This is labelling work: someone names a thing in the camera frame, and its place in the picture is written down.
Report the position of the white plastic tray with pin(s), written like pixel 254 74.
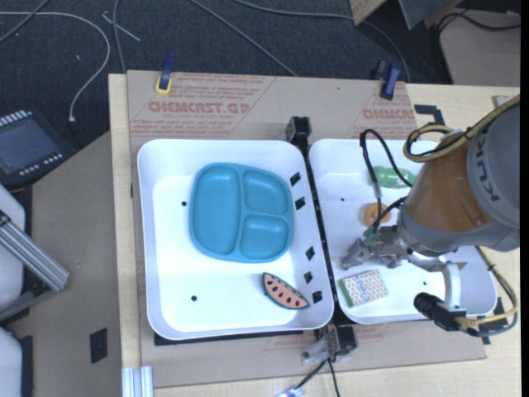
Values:
pixel 223 296
pixel 351 172

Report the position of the black cylinder on white bracket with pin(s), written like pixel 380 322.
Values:
pixel 450 288

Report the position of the blue divided plate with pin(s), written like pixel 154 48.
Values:
pixel 231 213

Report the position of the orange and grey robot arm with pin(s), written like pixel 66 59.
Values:
pixel 450 180

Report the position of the pink watermelon slice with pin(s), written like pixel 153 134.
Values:
pixel 283 292

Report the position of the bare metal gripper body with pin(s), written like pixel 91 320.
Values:
pixel 392 242

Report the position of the orange doughnut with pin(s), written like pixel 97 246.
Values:
pixel 371 217

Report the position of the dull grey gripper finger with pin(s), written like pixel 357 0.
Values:
pixel 392 262
pixel 352 256

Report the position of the brown cardboard board red print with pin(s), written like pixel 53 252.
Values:
pixel 256 97

